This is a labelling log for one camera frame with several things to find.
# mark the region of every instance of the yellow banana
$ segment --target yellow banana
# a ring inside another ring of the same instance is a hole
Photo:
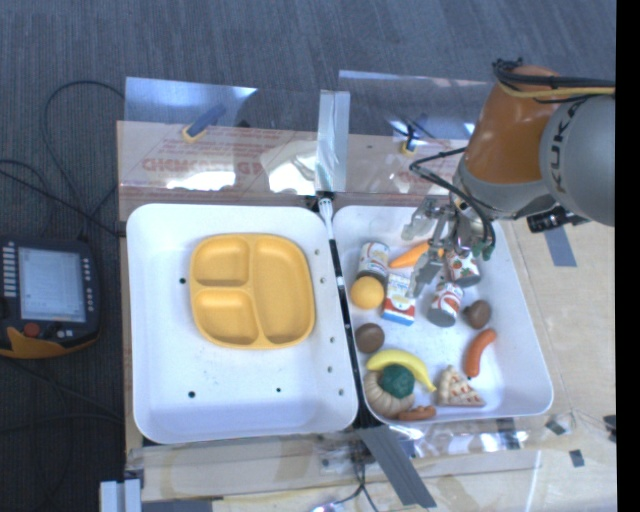
[[[400,364],[407,368],[418,382],[426,386],[429,392],[436,390],[422,359],[406,350],[396,348],[379,350],[368,359],[366,367],[369,371],[377,372],[390,364]]]

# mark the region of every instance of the yellow cable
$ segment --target yellow cable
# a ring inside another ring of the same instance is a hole
[[[548,98],[550,96],[574,96],[583,94],[613,94],[615,87],[572,87],[567,89],[550,89],[546,91],[516,91],[498,82],[502,90],[516,98]]]

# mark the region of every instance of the red button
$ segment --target red button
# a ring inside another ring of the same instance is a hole
[[[40,326],[35,322],[29,322],[24,324],[24,329],[22,330],[25,336],[28,338],[35,338],[40,334]]]

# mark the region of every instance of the orange carrot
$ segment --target orange carrot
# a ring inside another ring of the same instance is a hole
[[[467,349],[467,357],[464,363],[464,372],[467,377],[477,377],[480,374],[480,356],[484,349],[496,339],[496,331],[491,328],[480,331],[471,341]]]
[[[391,261],[389,263],[389,268],[413,267],[420,259],[420,256],[422,256],[428,250],[429,242],[419,243],[418,245],[412,247],[411,249]],[[438,254],[442,256],[442,249],[438,251]]]

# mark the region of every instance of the dark gray floor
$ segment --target dark gray floor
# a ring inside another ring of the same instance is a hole
[[[0,169],[76,204],[42,138],[47,99],[72,81],[119,91],[133,76],[315,92],[336,88],[341,69],[491,80],[493,61],[517,57],[564,75],[615,79],[616,29],[615,0],[3,0]],[[79,84],[49,106],[58,161],[82,204],[101,205],[97,219],[114,226],[108,194],[122,99]],[[4,175],[0,205],[0,234],[69,238],[82,227],[72,209]],[[104,283],[99,342],[55,360],[0,360],[3,511],[97,511],[99,483],[122,478],[117,421],[85,415],[29,426],[31,417],[69,412],[113,417],[69,390],[122,414],[117,239],[95,226],[88,239]]]

